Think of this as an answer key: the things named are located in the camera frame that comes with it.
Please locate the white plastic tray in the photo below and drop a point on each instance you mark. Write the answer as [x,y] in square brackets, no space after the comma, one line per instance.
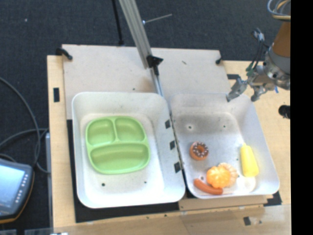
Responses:
[122,192]
[215,131]

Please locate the thin black and white rod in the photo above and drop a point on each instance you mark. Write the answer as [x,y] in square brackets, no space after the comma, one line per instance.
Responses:
[158,84]

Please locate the orange-red toy sausage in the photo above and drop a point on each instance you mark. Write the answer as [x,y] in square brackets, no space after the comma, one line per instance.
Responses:
[207,188]

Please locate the orange toy mandarin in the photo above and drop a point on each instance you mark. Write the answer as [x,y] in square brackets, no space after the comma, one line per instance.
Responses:
[217,177]

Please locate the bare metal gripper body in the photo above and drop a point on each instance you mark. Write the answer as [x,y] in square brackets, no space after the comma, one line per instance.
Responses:
[262,78]

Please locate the pale flat board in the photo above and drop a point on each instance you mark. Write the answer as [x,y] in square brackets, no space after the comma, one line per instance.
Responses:
[110,70]

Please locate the black block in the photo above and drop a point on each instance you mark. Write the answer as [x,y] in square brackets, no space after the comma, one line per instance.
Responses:
[153,59]

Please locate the pale orange mandarin half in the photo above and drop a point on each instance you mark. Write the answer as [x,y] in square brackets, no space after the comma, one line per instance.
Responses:
[232,171]

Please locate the yellow squeeze bottle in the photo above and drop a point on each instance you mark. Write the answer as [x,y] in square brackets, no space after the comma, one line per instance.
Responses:
[249,161]

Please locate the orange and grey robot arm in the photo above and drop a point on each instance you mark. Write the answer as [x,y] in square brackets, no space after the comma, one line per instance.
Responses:
[283,44]

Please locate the green divided plate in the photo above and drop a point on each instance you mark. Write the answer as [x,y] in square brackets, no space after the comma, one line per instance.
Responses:
[117,155]

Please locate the brown sprinkled doughnut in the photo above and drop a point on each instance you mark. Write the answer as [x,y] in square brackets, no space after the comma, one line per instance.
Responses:
[195,154]

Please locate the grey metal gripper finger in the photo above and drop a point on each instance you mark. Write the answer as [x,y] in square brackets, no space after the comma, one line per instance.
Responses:
[258,93]
[236,88]

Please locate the white round object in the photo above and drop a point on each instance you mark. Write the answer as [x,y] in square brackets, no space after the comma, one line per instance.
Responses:
[247,183]

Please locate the black cylinder on white bracket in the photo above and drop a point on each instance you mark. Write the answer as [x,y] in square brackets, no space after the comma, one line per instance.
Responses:
[285,111]

